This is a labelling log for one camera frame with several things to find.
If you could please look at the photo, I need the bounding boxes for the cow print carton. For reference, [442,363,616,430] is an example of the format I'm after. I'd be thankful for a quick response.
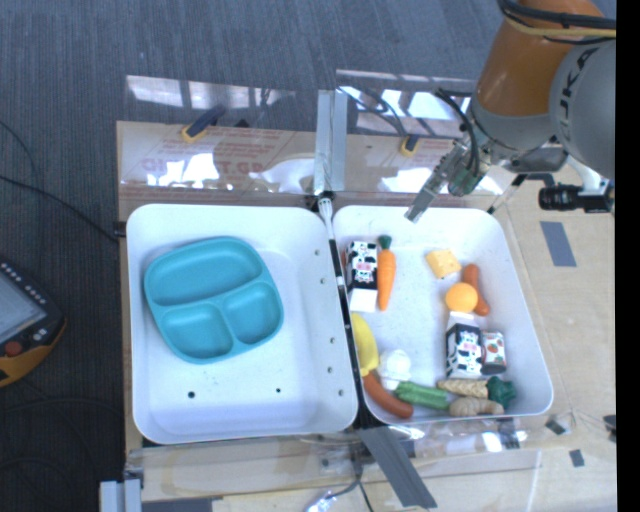
[444,311,486,380]
[344,240,379,314]

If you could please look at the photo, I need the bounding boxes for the red sausage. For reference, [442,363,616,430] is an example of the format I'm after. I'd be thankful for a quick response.
[361,371,415,420]

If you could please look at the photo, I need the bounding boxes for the yellow cheese wedge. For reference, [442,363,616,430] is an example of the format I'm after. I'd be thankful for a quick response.
[425,247,463,280]

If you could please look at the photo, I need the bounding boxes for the brown sausage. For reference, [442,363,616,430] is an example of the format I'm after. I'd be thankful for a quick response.
[461,262,492,318]

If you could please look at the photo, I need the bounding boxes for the yellow banana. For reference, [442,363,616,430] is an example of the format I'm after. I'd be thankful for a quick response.
[349,311,381,378]

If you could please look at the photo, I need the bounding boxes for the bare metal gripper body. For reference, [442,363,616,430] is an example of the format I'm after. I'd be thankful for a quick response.
[430,141,570,197]

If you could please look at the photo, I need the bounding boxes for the white plastic tray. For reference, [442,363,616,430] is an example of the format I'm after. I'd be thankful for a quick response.
[125,202,361,446]
[331,204,555,428]

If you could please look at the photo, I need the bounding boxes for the orange carrot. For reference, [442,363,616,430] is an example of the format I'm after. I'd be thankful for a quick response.
[375,234,398,313]

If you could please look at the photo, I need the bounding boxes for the beige corn cob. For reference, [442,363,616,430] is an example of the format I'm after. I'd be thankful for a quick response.
[436,377,491,400]

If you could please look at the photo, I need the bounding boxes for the white garlic bulb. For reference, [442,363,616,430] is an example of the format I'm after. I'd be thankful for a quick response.
[376,348,413,392]

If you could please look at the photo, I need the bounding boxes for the beige ginger root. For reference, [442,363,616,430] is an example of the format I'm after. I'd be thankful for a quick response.
[447,396,506,419]

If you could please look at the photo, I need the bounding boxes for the blue divided plate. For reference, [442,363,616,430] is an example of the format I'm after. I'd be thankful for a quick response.
[142,235,286,366]

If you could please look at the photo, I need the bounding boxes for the green beans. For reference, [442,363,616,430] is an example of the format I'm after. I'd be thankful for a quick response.
[394,380,451,413]

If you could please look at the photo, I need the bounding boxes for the strawberry print carton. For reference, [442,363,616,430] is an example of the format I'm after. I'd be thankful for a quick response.
[479,330,508,376]

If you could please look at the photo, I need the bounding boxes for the green broccoli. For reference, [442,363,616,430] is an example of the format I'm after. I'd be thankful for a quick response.
[485,375,518,409]

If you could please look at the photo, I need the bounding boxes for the black cylinder on white bracket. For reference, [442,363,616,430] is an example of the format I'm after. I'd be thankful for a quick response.
[537,153,616,215]

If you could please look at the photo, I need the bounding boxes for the orange fruit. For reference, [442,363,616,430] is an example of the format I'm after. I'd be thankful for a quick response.
[444,281,480,315]

